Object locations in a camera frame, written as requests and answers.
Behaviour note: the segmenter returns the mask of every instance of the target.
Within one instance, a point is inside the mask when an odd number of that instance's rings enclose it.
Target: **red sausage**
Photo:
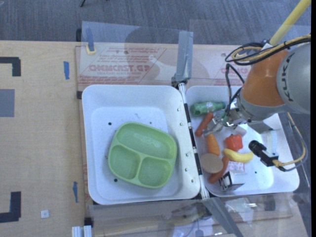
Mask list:
[[[202,122],[199,124],[197,130],[194,133],[197,137],[200,137],[203,134],[203,130],[207,128],[208,123],[211,122],[213,117],[214,117],[214,114],[212,112],[209,112],[205,115]]]
[[[229,162],[229,158],[227,156],[223,156],[222,158],[222,162],[223,162],[223,168],[221,171],[215,173],[215,174],[212,174],[208,180],[211,184],[215,184],[223,175],[224,175],[224,172],[228,166],[228,162]]]

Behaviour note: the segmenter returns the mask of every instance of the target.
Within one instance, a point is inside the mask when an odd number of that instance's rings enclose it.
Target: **gray carpet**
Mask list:
[[[0,0],[0,40],[76,41],[82,21],[194,31],[194,42],[244,44],[270,38],[300,0]],[[311,30],[309,6],[285,36]],[[294,115],[310,151],[311,117]],[[309,183],[311,162],[304,164]],[[311,190],[297,202],[311,236]]]

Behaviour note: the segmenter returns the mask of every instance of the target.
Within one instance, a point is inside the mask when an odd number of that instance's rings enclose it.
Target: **small white block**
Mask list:
[[[49,218],[49,210],[40,211],[40,217],[42,219]]]

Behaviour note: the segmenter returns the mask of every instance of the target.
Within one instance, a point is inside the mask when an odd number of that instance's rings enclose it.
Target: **gray square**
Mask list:
[[[0,117],[14,117],[14,89],[0,89]]]

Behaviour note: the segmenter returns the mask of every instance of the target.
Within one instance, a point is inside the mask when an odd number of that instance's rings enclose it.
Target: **round beige object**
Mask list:
[[[200,157],[201,167],[207,173],[213,174],[222,170],[223,162],[215,154],[206,153]]]

